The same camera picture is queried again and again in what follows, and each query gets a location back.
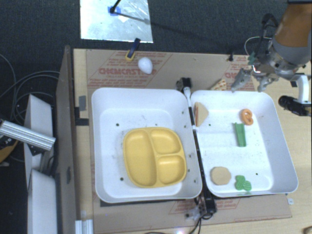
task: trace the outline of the metal sheet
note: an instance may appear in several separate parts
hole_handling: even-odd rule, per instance
[[[110,14],[116,1],[80,0],[81,38],[153,43],[147,0],[121,0]]]

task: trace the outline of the wooden table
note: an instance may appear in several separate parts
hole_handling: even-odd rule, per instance
[[[74,87],[75,104],[79,104],[79,95],[87,94],[87,60],[86,50],[74,50]],[[308,65],[301,72],[311,74],[311,65]],[[288,195],[293,199],[291,205],[292,218],[274,219],[265,221],[240,222],[230,224],[218,224],[202,226],[201,233],[284,233],[300,234],[304,229],[312,226],[312,157],[311,157],[311,118],[299,117],[289,111],[283,110],[278,105],[278,99],[282,95],[297,97],[298,89],[292,88],[290,83],[281,79],[268,86],[265,91],[275,102],[280,123],[285,135],[285,139],[291,153],[293,164],[297,172],[299,186],[298,189]],[[88,111],[80,113],[80,117],[88,117]],[[77,126],[77,147],[78,159],[76,179],[79,181],[79,192],[77,196],[80,201],[80,208],[84,210],[82,219],[93,218],[92,191],[91,191],[91,168],[90,154],[85,150],[90,149],[89,127]],[[164,233],[188,233],[188,228],[165,229]]]

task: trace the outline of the orange toy ring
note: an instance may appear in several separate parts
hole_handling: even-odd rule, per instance
[[[242,120],[246,125],[252,125],[254,120],[253,120],[253,114],[249,109],[244,109],[241,112]]]

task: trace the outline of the white egg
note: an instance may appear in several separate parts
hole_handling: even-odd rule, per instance
[[[139,68],[142,72],[144,72],[144,73],[146,73],[146,74],[148,74],[148,75],[150,75],[150,74],[152,73],[153,64],[152,64],[152,61],[151,61],[149,58],[147,58],[147,57],[141,58],[141,59],[138,61],[137,65],[138,65],[138,68]]]

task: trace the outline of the yellow object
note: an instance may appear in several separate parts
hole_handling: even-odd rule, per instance
[[[126,53],[125,59],[127,61],[132,61],[135,58],[135,53],[133,53],[133,55],[131,56],[131,58],[128,57],[128,54],[130,53],[130,50],[128,50],[128,52]]]
[[[250,126],[254,123],[253,114],[249,109],[242,110],[240,115],[241,115],[242,121],[245,123],[245,125]]]
[[[17,144],[18,144],[18,140],[15,141],[15,143],[12,146],[7,146],[0,150],[0,163],[4,161],[11,154],[11,152],[14,150]]]
[[[139,187],[173,185],[186,175],[180,138],[168,128],[131,130],[123,140],[123,157],[130,180]]]

